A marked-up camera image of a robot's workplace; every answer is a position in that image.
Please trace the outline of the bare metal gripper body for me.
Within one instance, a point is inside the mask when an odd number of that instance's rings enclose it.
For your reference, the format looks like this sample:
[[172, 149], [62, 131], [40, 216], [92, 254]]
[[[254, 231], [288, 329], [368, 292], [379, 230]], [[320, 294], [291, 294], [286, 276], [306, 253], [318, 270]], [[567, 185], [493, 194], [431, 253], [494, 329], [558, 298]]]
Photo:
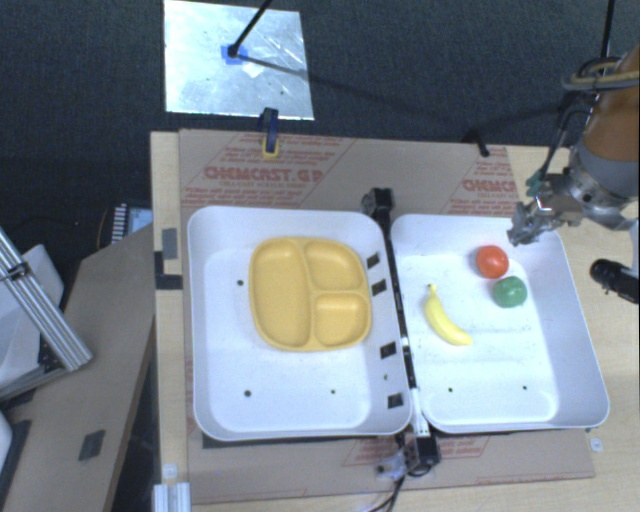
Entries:
[[607, 229], [626, 229], [628, 172], [563, 172], [532, 176], [532, 228], [577, 226], [583, 219]]

